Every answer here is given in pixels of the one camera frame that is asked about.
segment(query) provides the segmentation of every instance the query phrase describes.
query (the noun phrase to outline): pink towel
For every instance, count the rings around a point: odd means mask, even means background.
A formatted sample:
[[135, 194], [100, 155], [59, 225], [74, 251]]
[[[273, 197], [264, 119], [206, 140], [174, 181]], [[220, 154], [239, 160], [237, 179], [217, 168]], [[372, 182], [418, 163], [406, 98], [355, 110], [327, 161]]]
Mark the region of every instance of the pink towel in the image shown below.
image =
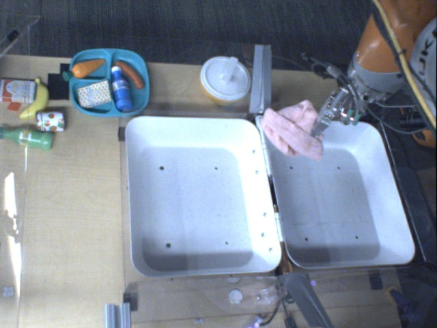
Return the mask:
[[310, 136], [318, 113], [311, 102], [304, 100], [278, 112], [268, 108], [262, 119], [267, 138], [282, 153], [289, 156], [304, 155], [319, 161], [323, 155], [322, 136]]

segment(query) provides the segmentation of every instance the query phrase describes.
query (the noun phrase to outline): banana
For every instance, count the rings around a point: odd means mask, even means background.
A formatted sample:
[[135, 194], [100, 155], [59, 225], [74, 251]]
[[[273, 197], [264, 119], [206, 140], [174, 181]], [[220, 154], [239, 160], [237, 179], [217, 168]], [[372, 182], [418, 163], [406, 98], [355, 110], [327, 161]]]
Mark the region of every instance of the banana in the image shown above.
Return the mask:
[[35, 100], [32, 102], [30, 106], [28, 106], [23, 112], [21, 112], [20, 118], [23, 120], [35, 119], [36, 112], [42, 111], [44, 108], [46, 108], [48, 104], [47, 86], [41, 83], [40, 78], [36, 78], [35, 83], [36, 83]]

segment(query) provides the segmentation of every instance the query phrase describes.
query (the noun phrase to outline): yellow cable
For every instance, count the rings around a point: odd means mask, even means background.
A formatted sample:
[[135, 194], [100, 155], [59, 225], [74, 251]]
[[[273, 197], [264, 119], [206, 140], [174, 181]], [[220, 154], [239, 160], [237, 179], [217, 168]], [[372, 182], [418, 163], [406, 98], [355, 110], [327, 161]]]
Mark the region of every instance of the yellow cable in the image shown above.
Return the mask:
[[405, 74], [405, 77], [406, 77], [408, 84], [410, 84], [412, 93], [414, 94], [414, 97], [419, 102], [420, 106], [422, 107], [422, 110], [425, 112], [425, 115], [426, 115], [429, 123], [431, 123], [431, 125], [435, 131], [436, 130], [436, 117], [434, 117], [434, 115], [432, 114], [431, 109], [429, 108], [428, 104], [426, 103], [425, 99], [422, 96], [422, 93], [420, 92], [419, 88], [417, 87], [416, 82], [413, 79], [413, 76], [412, 76], [411, 71], [410, 71], [410, 67], [408, 65], [408, 61], [405, 57], [405, 54], [404, 54], [401, 46], [399, 45], [399, 42], [397, 41], [397, 37], [396, 37], [395, 32], [393, 31], [393, 27], [390, 23], [390, 20], [387, 17], [387, 15], [384, 11], [384, 8], [381, 6], [380, 2], [378, 0], [372, 0], [372, 1], [375, 4], [376, 8], [378, 9], [378, 11], [381, 15], [381, 18], [382, 18], [382, 22], [384, 23], [384, 25], [389, 33], [390, 39], [395, 47], [397, 54], [399, 55], [399, 60], [401, 63], [402, 70]]

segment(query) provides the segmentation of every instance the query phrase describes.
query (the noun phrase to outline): wooden table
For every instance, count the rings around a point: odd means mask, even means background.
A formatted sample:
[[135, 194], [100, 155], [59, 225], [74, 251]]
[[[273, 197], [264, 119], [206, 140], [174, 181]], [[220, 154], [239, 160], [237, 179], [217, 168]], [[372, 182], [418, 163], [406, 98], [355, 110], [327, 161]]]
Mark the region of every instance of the wooden table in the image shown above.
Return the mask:
[[[8, 55], [0, 60], [0, 75], [40, 77], [46, 83], [48, 73], [58, 73], [60, 63], [69, 61]], [[202, 94], [200, 66], [147, 66], [151, 97], [145, 114], [192, 111], [216, 115], [222, 111]], [[272, 106], [279, 109], [309, 99], [318, 108], [336, 88], [335, 81], [321, 80], [309, 72], [274, 70]], [[237, 104], [236, 112], [244, 112], [245, 106], [244, 101]], [[248, 277], [237, 283], [223, 278], [149, 280], [133, 271], [126, 228], [126, 172], [118, 138], [124, 121], [84, 115], [67, 100], [51, 100], [49, 107], [64, 112], [66, 130], [55, 134], [52, 150], [28, 151], [27, 170], [24, 148], [0, 141], [0, 181], [3, 184], [10, 172], [15, 173], [19, 215], [24, 211], [19, 327], [103, 327], [105, 304], [120, 304], [125, 287], [131, 285], [146, 292], [151, 302], [143, 313], [132, 313], [133, 327], [241, 327], [249, 313], [258, 310], [252, 309], [251, 300], [269, 279], [257, 282], [261, 279]], [[6, 111], [1, 103], [0, 114], [2, 126], [23, 125], [17, 112]], [[8, 256], [4, 238], [0, 238], [0, 265]], [[0, 283], [10, 285], [13, 277], [5, 267], [0, 269]], [[240, 307], [229, 306], [227, 293], [233, 287], [245, 293]], [[363, 296], [362, 288], [354, 290]], [[340, 294], [329, 292], [325, 299], [327, 308], [333, 308], [331, 314], [340, 321], [348, 317], [343, 321], [349, 327], [353, 322], [359, 327], [360, 319], [375, 310], [384, 314], [386, 322], [397, 317], [381, 294], [371, 293], [371, 303], [365, 308], [359, 307], [363, 299], [357, 300], [352, 311], [350, 299]], [[15, 327], [14, 305], [11, 298], [0, 299], [1, 327]], [[303, 325], [297, 307], [292, 309]], [[283, 327], [283, 316], [270, 327]]]

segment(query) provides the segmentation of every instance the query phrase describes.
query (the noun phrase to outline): white patterned can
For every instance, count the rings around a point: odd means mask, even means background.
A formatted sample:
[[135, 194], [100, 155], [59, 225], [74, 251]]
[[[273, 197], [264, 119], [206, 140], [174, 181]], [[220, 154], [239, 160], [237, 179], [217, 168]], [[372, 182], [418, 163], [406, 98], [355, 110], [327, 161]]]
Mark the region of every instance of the white patterned can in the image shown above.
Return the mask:
[[64, 131], [66, 123], [64, 115], [61, 112], [37, 112], [36, 113], [36, 128], [39, 131]]

